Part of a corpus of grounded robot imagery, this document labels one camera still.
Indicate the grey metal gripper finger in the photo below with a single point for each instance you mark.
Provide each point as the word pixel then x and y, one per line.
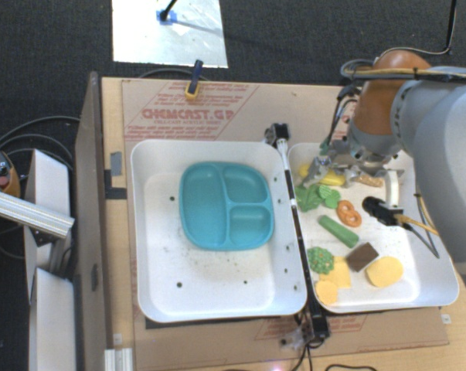
pixel 316 169
pixel 350 178

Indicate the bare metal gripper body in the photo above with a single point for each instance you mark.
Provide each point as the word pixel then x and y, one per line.
pixel 356 158

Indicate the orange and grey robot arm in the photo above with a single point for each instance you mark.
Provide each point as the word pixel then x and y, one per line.
pixel 429 122

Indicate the yellow banana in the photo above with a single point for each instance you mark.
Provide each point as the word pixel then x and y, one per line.
pixel 332 178

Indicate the tan crinkled biscuit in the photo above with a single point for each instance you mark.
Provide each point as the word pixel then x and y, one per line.
pixel 371 180

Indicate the green ridged round slice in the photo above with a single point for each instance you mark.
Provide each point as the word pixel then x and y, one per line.
pixel 332 197

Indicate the green lettuce leaf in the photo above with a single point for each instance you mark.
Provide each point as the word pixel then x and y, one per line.
pixel 307 200

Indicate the orange pretzel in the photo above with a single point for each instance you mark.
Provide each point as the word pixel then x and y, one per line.
pixel 349 215

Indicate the green cucumber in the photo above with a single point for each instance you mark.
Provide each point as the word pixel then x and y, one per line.
pixel 339 231

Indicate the thin black and white rod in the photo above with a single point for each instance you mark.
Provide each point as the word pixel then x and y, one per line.
pixel 296 222

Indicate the brown chocolate square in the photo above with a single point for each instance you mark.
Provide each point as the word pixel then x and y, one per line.
pixel 362 256

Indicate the green peas cluster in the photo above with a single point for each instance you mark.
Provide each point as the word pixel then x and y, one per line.
pixel 320 259

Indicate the brown cardboard board red print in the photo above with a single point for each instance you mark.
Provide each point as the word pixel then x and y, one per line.
pixel 232 118

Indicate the yellow cheese slice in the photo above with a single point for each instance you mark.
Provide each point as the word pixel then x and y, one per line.
pixel 341 276

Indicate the yellow oval slice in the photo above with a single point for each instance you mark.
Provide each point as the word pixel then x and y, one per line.
pixel 384 272

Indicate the orange round disc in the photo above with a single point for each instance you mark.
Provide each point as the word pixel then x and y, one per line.
pixel 326 292

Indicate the blue divided plate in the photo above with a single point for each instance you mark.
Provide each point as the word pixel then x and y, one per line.
pixel 205 207

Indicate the white plastic tray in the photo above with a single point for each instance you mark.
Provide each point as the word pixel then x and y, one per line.
pixel 217 280
pixel 387 300

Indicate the black cylinder on white bracket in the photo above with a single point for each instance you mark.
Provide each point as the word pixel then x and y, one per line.
pixel 379 209

